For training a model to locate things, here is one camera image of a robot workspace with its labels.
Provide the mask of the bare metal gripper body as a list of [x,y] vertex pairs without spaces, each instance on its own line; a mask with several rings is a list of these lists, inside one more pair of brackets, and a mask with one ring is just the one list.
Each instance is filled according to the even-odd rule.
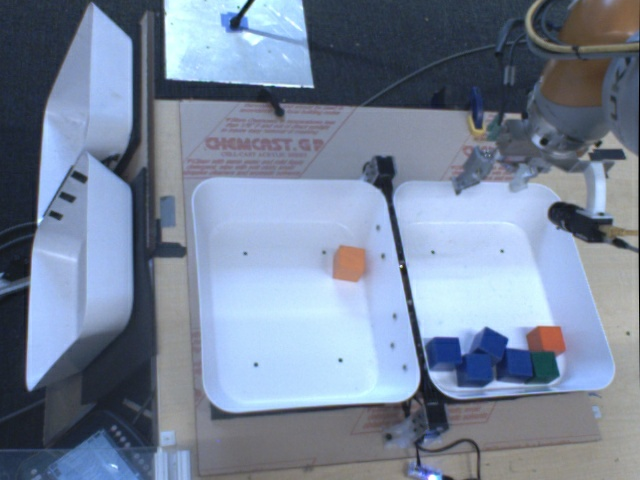
[[548,171],[572,171],[591,144],[566,135],[552,125],[533,119],[507,120],[496,141],[498,161],[512,169],[521,165]]

